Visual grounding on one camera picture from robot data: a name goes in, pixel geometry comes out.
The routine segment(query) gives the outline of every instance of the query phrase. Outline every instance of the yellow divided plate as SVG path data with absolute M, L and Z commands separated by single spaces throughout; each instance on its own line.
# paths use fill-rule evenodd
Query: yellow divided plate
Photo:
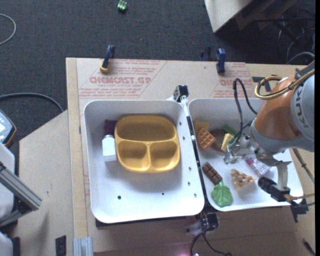
M 115 125 L 114 138 L 117 158 L 128 171 L 167 172 L 179 163 L 176 127 L 162 115 L 123 116 Z

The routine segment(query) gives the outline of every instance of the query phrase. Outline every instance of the dark floor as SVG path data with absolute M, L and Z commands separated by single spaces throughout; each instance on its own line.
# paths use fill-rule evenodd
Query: dark floor
M 282 23 L 299 42 L 291 45 L 274 24 L 260 30 L 252 23 L 239 31 L 231 20 L 213 33 L 204 0 L 127 0 L 125 13 L 118 12 L 118 2 L 2 1 L 0 13 L 14 19 L 16 33 L 0 45 L 0 96 L 39 93 L 66 109 L 65 59 L 103 58 L 110 44 L 119 59 L 199 61 L 208 46 L 224 48 L 229 62 L 285 64 L 298 53 L 315 53 L 313 21 Z M 315 7 L 316 0 L 298 0 L 284 17 L 314 17 Z M 13 23 L 0 16 L 0 42 L 13 29 Z M 290 63 L 308 62 L 305 55 Z M 0 99 L 0 109 L 17 126 L 17 140 L 60 112 L 36 97 Z

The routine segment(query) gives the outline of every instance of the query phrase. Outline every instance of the robotic arm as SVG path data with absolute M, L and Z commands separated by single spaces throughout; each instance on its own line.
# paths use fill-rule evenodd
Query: robotic arm
M 279 202 L 286 201 L 285 195 L 290 193 L 287 187 L 289 162 L 273 156 L 289 148 L 315 151 L 314 62 L 301 72 L 303 75 L 297 79 L 270 76 L 258 84 L 255 94 L 266 101 L 252 122 L 249 134 L 227 146 L 224 157 L 224 162 L 229 164 L 254 154 L 260 162 L 277 167 L 278 184 L 262 177 L 258 185 Z M 270 80 L 278 83 L 269 95 L 262 96 L 260 88 Z

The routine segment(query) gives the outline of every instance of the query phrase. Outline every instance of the pizza slice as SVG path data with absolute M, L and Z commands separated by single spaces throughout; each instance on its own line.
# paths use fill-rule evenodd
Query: pizza slice
M 250 175 L 240 172 L 236 169 L 231 170 L 232 183 L 236 190 L 240 190 L 248 184 L 254 182 L 256 179 Z

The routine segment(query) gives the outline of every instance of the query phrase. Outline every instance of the black device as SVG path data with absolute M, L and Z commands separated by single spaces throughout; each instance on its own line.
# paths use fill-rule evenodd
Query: black device
M 0 143 L 9 146 L 16 134 L 16 130 L 14 123 L 0 109 Z

